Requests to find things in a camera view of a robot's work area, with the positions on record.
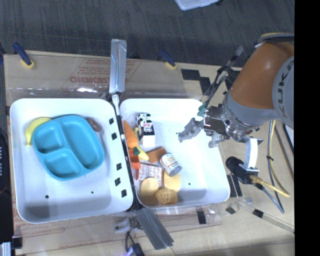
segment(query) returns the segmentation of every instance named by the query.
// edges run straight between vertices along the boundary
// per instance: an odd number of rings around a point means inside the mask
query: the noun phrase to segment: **carrot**
[[[124,135],[126,138],[126,144],[129,149],[134,149],[139,146],[138,139],[134,130],[130,127],[126,120],[123,121]]]

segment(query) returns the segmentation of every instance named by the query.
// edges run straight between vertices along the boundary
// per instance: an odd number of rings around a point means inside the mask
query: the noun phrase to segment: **yellow banana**
[[[134,133],[135,133],[135,136],[137,138],[138,138],[138,130],[139,130],[138,127],[136,127],[134,129]],[[139,159],[140,160],[144,160],[144,161],[148,161],[149,160],[149,156],[147,155],[147,153],[144,152],[139,145],[136,148],[140,151],[140,153],[138,154]]]
[[[38,126],[40,126],[40,125],[42,125],[42,124],[44,124],[44,123],[46,123],[46,122],[48,122],[48,121],[50,121],[50,120],[51,120],[51,118],[49,118],[49,117],[39,117],[39,118],[33,120],[33,121],[29,124],[29,126],[26,128],[25,133],[24,133],[24,136],[25,136],[25,139],[26,139],[26,145],[27,145],[27,146],[30,146],[30,145],[31,145],[32,134],[34,133],[35,129],[36,129]]]

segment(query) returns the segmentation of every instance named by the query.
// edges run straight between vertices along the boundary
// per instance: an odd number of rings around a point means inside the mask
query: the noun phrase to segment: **white plastic object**
[[[226,201],[230,195],[225,167],[218,147],[209,148],[210,137],[201,131],[196,137],[179,142],[182,132],[191,118],[197,116],[202,103],[196,99],[139,98],[126,99],[120,104],[123,120],[133,128],[138,113],[150,113],[155,136],[155,148],[164,147],[172,153],[182,170],[179,172],[181,188],[175,204],[147,206],[153,209],[193,207]],[[140,181],[134,179],[139,198]]]
[[[181,10],[187,11],[217,3],[219,0],[175,0],[175,2]]]
[[[52,178],[24,136],[39,117],[80,115],[92,118],[105,159],[96,170],[68,181]],[[10,107],[17,211],[29,223],[46,223],[124,212],[133,203],[128,168],[112,105],[102,99],[23,98]]]

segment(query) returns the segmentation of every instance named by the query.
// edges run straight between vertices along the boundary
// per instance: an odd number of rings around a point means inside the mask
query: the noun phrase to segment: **blue plate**
[[[38,126],[32,144],[48,174],[68,181],[97,169],[105,151],[96,132],[79,115],[64,115]]]

